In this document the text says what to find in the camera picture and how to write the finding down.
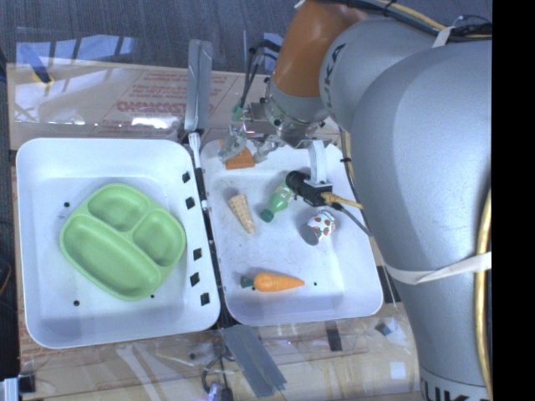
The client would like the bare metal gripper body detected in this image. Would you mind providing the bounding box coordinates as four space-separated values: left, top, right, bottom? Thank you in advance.
242 96 331 148

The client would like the orange pizza slice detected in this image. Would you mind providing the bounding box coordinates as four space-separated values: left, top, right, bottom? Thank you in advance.
219 140 257 171

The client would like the green plastic bottle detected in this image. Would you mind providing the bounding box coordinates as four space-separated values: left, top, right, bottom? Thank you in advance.
260 181 296 224

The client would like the beige ice cream cone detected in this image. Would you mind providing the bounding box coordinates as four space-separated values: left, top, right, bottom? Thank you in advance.
227 193 256 236

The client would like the white cup with strawberry print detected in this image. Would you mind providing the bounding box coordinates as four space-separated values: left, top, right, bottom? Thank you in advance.
300 210 338 246

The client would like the white plastic tray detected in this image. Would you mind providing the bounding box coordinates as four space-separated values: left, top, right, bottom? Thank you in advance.
199 138 385 327
15 137 222 350

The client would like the brown cardboard board, red print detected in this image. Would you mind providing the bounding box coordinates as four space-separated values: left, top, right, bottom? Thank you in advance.
6 62 421 401

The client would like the orange carrot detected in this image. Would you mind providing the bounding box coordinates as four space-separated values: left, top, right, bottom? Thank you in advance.
240 272 306 294

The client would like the green divided plate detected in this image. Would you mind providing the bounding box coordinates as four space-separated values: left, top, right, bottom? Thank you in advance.
59 182 188 302

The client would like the black cylinder on white bracket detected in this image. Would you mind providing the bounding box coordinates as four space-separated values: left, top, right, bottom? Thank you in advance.
285 140 334 208

